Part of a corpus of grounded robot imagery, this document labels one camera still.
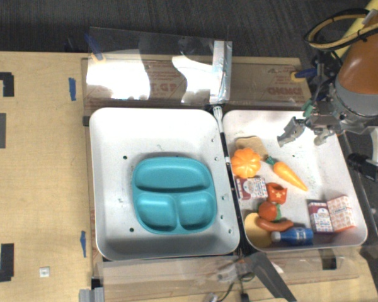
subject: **blue bottle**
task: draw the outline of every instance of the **blue bottle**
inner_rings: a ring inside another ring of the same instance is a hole
[[[272,232],[272,242],[287,242],[290,245],[312,245],[314,232],[310,228],[294,227],[285,232]]]

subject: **toy carrot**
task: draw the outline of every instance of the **toy carrot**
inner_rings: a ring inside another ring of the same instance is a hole
[[[276,161],[272,157],[266,159],[266,163],[273,166],[273,171],[283,180],[291,183],[293,186],[300,188],[301,190],[307,191],[307,186],[301,181],[301,179],[295,174],[290,167],[281,161]]]

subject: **yellow bun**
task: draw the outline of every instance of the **yellow bun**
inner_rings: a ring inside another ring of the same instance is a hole
[[[256,224],[256,220],[259,218],[257,213],[250,213],[245,218],[245,232],[249,241],[256,247],[268,247],[272,244],[270,232],[260,228]]]

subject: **carrot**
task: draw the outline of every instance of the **carrot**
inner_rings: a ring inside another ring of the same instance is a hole
[[[307,191],[307,186],[301,181],[301,179],[295,174],[291,168],[284,162],[276,162],[272,157],[266,159],[268,164],[273,165],[273,171],[283,180],[291,183],[293,186],[300,188],[301,190]]]
[[[284,232],[294,226],[291,220],[281,221],[280,223],[272,223],[271,221],[264,220],[263,218],[256,219],[256,224],[268,232]]]

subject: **tomato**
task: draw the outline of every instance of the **tomato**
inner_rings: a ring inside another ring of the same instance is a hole
[[[264,201],[259,206],[259,217],[267,221],[273,221],[277,217],[277,207],[269,201]]]

